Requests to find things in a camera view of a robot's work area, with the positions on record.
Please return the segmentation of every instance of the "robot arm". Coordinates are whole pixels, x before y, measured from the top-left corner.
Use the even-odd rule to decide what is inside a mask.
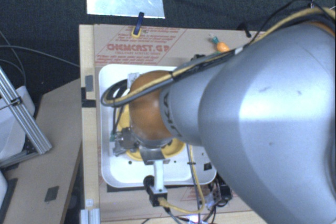
[[[174,83],[162,79],[156,96],[147,95],[161,115],[162,136],[146,136],[136,123],[145,134],[140,143],[161,146],[168,130],[202,145],[230,187],[269,223],[335,221],[334,13],[331,28],[286,25],[238,54],[165,75],[175,74]],[[192,75],[184,77],[185,70]],[[138,98],[146,85],[132,91],[133,106],[146,103]]]

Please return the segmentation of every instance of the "blue clip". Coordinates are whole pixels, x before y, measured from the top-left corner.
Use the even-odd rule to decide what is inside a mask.
[[[140,34],[141,34],[141,24],[142,24],[144,16],[145,16],[145,13],[143,13],[143,12],[139,13],[138,21],[136,23],[137,25],[132,30],[132,37],[135,37],[135,38],[140,37]]]

